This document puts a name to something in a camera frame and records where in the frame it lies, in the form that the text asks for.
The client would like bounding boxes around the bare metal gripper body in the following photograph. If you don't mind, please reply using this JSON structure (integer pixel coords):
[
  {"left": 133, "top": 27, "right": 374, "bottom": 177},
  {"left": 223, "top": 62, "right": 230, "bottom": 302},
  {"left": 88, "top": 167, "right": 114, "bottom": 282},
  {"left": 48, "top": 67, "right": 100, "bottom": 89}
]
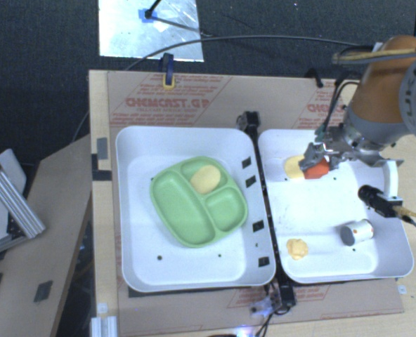
[{"left": 316, "top": 124, "right": 375, "bottom": 161}]

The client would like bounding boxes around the orange toy carrot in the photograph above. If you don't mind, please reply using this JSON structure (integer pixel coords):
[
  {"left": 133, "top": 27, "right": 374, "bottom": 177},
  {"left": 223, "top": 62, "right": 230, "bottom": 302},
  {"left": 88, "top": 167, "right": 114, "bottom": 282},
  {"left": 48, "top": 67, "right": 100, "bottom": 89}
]
[{"left": 303, "top": 156, "right": 332, "bottom": 180}]

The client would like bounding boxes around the yellow round toy food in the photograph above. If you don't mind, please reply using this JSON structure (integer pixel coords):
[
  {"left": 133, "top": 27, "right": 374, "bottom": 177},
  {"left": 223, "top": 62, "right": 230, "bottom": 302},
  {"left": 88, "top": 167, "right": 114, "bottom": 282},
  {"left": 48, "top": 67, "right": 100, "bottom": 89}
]
[{"left": 284, "top": 154, "right": 310, "bottom": 180}]

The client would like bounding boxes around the white plastic tray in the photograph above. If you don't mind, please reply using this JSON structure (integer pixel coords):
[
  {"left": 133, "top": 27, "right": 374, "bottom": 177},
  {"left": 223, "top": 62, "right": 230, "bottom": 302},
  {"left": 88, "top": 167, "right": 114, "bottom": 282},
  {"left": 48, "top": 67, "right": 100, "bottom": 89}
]
[
  {"left": 115, "top": 125, "right": 278, "bottom": 293},
  {"left": 257, "top": 128, "right": 415, "bottom": 284}
]

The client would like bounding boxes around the thin black rod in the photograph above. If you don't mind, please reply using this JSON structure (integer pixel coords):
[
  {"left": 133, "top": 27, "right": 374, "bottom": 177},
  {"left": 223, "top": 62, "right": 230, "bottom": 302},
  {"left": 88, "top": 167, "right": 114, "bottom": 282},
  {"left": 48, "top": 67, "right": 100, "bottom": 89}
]
[{"left": 247, "top": 124, "right": 290, "bottom": 294}]

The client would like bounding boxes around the white and grey can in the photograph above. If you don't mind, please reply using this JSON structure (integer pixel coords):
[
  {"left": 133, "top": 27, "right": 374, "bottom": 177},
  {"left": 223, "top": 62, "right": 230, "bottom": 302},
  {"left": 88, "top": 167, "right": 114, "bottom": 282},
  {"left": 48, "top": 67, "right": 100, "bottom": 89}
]
[{"left": 339, "top": 218, "right": 375, "bottom": 247}]

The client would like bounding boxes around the yellow lumpy toy food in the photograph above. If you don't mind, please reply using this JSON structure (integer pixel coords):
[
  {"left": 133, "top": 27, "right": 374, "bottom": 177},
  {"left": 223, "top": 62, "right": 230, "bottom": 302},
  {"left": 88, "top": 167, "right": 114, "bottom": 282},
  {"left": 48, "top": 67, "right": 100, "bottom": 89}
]
[{"left": 285, "top": 237, "right": 309, "bottom": 261}]

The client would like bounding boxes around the yellow oval bread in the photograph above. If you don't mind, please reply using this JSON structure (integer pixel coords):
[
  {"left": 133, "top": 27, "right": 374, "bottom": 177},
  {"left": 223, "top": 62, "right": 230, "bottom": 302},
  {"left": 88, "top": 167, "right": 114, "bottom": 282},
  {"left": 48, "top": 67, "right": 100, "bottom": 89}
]
[{"left": 189, "top": 164, "right": 222, "bottom": 195}]

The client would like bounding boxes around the brown cardboard board red print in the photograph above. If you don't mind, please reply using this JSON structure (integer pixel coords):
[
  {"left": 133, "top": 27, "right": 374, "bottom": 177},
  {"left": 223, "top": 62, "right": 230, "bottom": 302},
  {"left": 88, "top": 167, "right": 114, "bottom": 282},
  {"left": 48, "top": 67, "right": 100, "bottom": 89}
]
[{"left": 105, "top": 70, "right": 405, "bottom": 329}]

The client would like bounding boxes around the green divided plate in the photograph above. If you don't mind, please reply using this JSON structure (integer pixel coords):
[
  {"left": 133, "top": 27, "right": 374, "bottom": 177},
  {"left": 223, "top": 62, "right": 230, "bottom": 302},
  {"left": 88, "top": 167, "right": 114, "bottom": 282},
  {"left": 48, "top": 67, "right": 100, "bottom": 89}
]
[{"left": 149, "top": 155, "right": 249, "bottom": 249}]

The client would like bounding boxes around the black cylinder on white bracket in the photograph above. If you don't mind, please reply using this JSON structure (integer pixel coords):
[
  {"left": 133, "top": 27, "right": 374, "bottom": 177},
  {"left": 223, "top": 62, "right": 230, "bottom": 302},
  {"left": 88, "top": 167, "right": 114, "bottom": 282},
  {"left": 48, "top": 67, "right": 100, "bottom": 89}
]
[{"left": 357, "top": 152, "right": 405, "bottom": 219}]

